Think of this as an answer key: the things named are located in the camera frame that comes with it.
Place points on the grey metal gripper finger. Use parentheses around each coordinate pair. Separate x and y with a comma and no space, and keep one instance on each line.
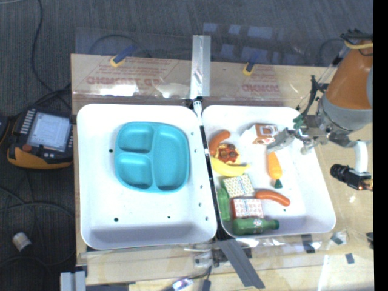
(307,148)
(282,139)

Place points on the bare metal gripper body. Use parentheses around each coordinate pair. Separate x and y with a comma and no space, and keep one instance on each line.
(315,129)

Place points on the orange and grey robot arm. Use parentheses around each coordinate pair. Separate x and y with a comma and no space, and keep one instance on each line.
(348,83)

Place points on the white and brown carton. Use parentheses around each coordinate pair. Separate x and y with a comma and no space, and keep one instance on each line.
(263,133)

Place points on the orange carrot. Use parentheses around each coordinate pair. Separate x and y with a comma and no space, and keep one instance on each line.
(274,167)

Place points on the white plastic tray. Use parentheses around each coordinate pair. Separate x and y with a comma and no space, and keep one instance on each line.
(306,177)
(100,162)

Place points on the brown cardboard board red print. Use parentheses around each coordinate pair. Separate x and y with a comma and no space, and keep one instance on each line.
(297,83)

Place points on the toy pizza slice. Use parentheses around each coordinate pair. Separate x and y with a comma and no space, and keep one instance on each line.
(226,154)

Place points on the orange toy sausage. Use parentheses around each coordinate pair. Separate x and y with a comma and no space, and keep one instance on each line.
(219,139)
(272,197)

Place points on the white green patterned packet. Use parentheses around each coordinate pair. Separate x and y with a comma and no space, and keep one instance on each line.
(239,186)

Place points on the yellow banana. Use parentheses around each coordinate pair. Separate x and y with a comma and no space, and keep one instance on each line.
(225,170)

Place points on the white red patterned packet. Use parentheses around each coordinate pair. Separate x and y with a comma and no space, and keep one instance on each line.
(248,208)

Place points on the green bottle white label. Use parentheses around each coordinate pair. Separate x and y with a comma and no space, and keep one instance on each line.
(250,226)

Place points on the blue divided plate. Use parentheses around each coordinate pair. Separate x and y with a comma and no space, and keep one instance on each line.
(151,156)

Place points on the small grey can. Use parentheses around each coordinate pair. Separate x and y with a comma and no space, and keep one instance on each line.
(21,241)

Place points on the black cylinder on white bracket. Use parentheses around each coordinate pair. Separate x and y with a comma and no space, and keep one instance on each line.
(348,174)

